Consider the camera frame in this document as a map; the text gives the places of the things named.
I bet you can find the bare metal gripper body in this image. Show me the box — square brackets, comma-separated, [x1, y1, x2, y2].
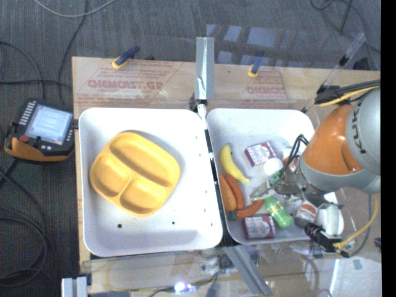
[274, 172, 314, 204]

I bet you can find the green plastic bottle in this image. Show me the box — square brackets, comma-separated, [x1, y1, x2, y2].
[264, 196, 295, 230]

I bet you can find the pink and white carton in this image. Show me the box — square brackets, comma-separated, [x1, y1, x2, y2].
[241, 215, 277, 241]
[244, 141, 277, 168]

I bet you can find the yellow banana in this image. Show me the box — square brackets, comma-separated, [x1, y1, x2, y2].
[219, 144, 251, 184]

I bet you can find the orange carrot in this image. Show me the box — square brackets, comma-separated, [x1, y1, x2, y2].
[218, 173, 238, 222]

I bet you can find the black cylinder on white bracket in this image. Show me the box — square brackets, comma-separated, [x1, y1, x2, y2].
[304, 193, 345, 254]

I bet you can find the white egg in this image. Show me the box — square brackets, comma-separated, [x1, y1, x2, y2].
[263, 157, 284, 177]

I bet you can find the yellow divided plate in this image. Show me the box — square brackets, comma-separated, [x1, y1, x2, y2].
[88, 131, 181, 218]

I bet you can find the brown cardboard board red print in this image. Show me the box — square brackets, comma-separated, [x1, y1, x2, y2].
[71, 56, 381, 294]

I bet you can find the small can orange label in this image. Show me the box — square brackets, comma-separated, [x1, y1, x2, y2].
[293, 200, 319, 229]

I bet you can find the orange-red sausage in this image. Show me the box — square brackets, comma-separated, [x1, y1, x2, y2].
[235, 199, 265, 220]
[224, 173, 245, 211]

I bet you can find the white plastic tray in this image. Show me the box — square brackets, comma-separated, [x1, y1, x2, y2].
[205, 108, 345, 246]
[78, 106, 224, 258]

